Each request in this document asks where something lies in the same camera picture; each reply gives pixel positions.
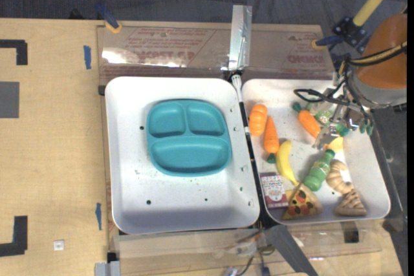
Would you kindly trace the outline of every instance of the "gray square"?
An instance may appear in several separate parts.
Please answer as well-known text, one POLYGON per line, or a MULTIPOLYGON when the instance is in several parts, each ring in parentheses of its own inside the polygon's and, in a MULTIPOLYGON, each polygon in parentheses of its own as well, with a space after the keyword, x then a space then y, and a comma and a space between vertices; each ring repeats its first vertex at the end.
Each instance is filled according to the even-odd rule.
POLYGON ((20 82, 0 82, 0 118, 19 118, 20 82))

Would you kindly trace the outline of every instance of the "toy food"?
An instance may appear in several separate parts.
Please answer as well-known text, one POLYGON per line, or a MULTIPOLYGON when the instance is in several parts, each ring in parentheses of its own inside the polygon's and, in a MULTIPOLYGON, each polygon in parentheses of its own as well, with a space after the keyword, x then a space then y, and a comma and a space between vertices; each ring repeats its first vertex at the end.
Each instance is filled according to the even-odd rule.
POLYGON ((291 220, 297 217, 306 217, 322 213, 323 208, 319 199, 304 184, 301 184, 289 202, 289 207, 282 216, 282 220, 291 220))
POLYGON ((276 173, 261 173, 261 187, 265 196, 267 209, 285 209, 289 205, 282 177, 276 173))
POLYGON ((274 164, 276 162, 276 153, 279 151, 279 138, 271 116, 267 118, 266 122, 264 145, 265 151, 269 153, 267 162, 274 164))
POLYGON ((326 176, 326 182, 335 191, 341 192, 343 195, 346 195, 354 188, 354 185, 352 185, 352 183, 345 183, 343 181, 340 172, 341 170, 347 170, 347 166, 339 160, 333 160, 331 162, 331 171, 326 176))
POLYGON ((253 106, 252 112, 248 117, 248 127, 252 136, 260 136, 265 131, 267 120, 266 106, 257 103, 253 106))
POLYGON ((326 144, 325 149, 331 149, 335 153, 343 150, 343 137, 339 136, 335 138, 331 143, 326 144))
POLYGON ((293 175, 292 168, 289 163, 289 153, 292 148, 292 142, 290 140, 284 141, 276 154, 276 166, 280 175, 290 180, 295 186, 299 185, 299 182, 293 175))
POLYGON ((319 126, 316 118, 309 112, 307 109, 302 109, 299 103, 294 103, 292 107, 296 112, 298 112, 298 119, 302 126, 310 133, 314 138, 318 137, 321 127, 319 126))
POLYGON ((335 213, 343 217, 362 217, 367 215, 367 210, 358 193, 352 189, 335 209, 335 213))
POLYGON ((331 149, 327 149, 323 156, 316 160, 309 174, 305 177, 303 183, 312 191, 317 191, 321 188, 322 182, 326 179, 326 176, 331 171, 331 161, 335 156, 335 152, 331 149))

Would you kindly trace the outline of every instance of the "toy banana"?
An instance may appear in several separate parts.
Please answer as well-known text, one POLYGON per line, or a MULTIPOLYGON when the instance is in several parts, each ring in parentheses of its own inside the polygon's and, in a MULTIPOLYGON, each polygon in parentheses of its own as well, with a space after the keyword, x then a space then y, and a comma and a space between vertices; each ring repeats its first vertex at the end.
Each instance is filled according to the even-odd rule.
POLYGON ((299 182, 295 179, 289 163, 289 153, 291 148, 292 142, 290 140, 286 140, 280 145, 279 151, 276 154, 276 165, 280 175, 290 180, 295 186, 298 186, 299 182))

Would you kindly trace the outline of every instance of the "green bottle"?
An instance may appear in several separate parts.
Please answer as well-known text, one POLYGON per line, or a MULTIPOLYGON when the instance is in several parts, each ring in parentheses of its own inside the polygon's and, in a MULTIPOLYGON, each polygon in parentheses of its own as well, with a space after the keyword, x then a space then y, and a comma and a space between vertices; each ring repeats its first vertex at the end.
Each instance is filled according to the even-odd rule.
POLYGON ((322 182, 326 179, 329 171, 331 171, 331 161, 335 156, 335 152, 327 149, 323 157, 316 161, 310 169, 309 175, 305 177, 303 183, 312 191, 321 188, 322 182))

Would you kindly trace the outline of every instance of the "cable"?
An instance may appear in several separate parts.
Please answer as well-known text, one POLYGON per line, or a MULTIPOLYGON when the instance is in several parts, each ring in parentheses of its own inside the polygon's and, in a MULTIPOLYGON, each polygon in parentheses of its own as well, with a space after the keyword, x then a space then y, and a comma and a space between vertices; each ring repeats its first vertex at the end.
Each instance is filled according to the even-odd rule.
POLYGON ((329 94, 328 96, 326 96, 326 95, 324 95, 324 94, 322 94, 322 93, 320 93, 316 90, 313 90, 313 89, 295 89, 295 90, 293 90, 293 93, 295 95, 297 95, 299 98, 301 98, 302 100, 305 100, 309 103, 318 103, 318 102, 321 102, 321 101, 327 101, 329 103, 335 103, 337 105, 343 105, 343 106, 348 106, 349 105, 349 101, 343 101, 343 100, 340 100, 338 98, 332 98, 332 94, 329 94), (307 93, 310 96, 317 96, 319 98, 318 99, 308 99, 308 98, 302 96, 301 93, 307 93))
POLYGON ((242 275, 244 275, 244 274, 246 273, 247 269, 249 269, 250 265, 252 264, 253 258, 254 258, 254 256, 252 256, 252 257, 248 260, 247 265, 246 265, 246 267, 244 268, 244 270, 243 270, 241 273, 236 274, 236 276, 242 276, 242 275))
POLYGON ((338 86, 331 92, 329 93, 327 96, 328 97, 332 97, 334 94, 336 94, 338 92, 338 90, 340 89, 340 87, 345 83, 345 80, 342 80, 338 86))
MULTIPOLYGON (((347 71, 345 71, 345 73, 344 73, 343 75, 344 75, 343 80, 345 81, 345 86, 346 86, 346 87, 348 88, 348 90, 349 90, 349 84, 348 84, 348 79, 349 79, 349 77, 348 77, 348 72, 347 72, 347 71)), ((364 106, 361 104, 361 102, 360 102, 360 100, 359 100, 358 98, 353 99, 353 102, 354 102, 354 103, 356 103, 356 104, 359 106, 360 111, 361 111, 362 115, 364 116, 364 126, 363 126, 363 127, 360 127, 360 131, 361 131, 361 130, 365 131, 365 128, 366 128, 366 127, 368 127, 368 128, 372 128, 372 129, 373 129, 373 126, 374 126, 374 118, 373 118, 370 114, 368 114, 368 113, 366 112, 366 110, 364 109, 364 106)), ((367 129, 367 133, 368 133, 368 135, 370 136, 370 135, 371 135, 371 133, 369 133, 369 132, 371 132, 371 133, 372 133, 372 130, 371 130, 371 129, 367 129)))
POLYGON ((387 61, 403 52, 407 53, 407 42, 406 41, 397 47, 389 48, 388 50, 385 50, 383 52, 371 54, 370 56, 367 56, 361 59, 356 59, 356 60, 349 59, 348 62, 355 66, 376 65, 377 63, 387 61))
MULTIPOLYGON (((275 252, 276 248, 273 247, 273 245, 268 245, 265 246, 264 248, 260 248, 257 252, 260 255, 260 261, 261 261, 261 269, 264 270, 265 269, 265 261, 263 259, 263 256, 269 256, 271 254, 273 254, 275 252)), ((242 276, 244 275, 247 270, 249 269, 249 267, 251 266, 252 262, 254 259, 254 255, 252 257, 249 258, 247 265, 245 266, 245 268, 243 269, 243 271, 241 273, 236 274, 236 276, 242 276)))

